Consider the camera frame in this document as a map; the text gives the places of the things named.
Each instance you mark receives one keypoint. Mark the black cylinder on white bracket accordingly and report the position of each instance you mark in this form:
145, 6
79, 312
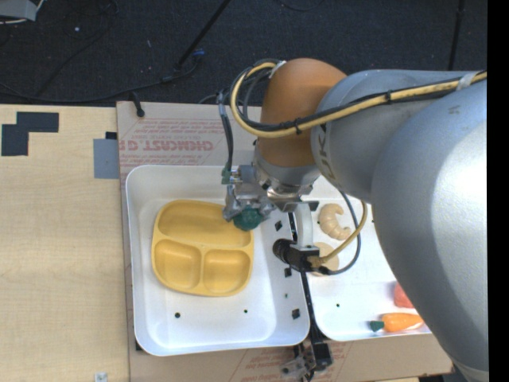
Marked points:
303, 229

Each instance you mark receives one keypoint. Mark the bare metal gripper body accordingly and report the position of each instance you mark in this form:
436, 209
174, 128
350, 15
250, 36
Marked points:
250, 189

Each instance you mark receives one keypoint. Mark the thin black rod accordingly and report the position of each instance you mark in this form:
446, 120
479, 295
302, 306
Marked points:
308, 297

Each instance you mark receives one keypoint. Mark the orange carrot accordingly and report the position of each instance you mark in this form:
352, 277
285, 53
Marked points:
399, 322

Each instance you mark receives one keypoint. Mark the brown cardboard board red print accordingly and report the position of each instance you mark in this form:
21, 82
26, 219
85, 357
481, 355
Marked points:
175, 141

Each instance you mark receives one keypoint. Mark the beige round biscuit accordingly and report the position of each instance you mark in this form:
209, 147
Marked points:
330, 253

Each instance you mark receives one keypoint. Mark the cream croissant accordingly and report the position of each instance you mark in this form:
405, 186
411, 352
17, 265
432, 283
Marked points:
332, 221

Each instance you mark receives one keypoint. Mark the green broccoli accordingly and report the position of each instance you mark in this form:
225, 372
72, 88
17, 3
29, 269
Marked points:
247, 219

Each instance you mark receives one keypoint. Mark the white plastic tray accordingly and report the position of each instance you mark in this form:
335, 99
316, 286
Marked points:
214, 324
354, 293

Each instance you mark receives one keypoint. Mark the pink rounded toy food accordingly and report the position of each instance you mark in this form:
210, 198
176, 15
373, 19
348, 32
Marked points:
401, 297

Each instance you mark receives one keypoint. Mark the yellow divided plate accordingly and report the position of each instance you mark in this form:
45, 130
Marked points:
187, 257

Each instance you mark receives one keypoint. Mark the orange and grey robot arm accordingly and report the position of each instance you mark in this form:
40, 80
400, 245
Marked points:
417, 197

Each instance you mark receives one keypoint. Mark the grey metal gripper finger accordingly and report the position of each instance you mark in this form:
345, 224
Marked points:
265, 209
231, 210

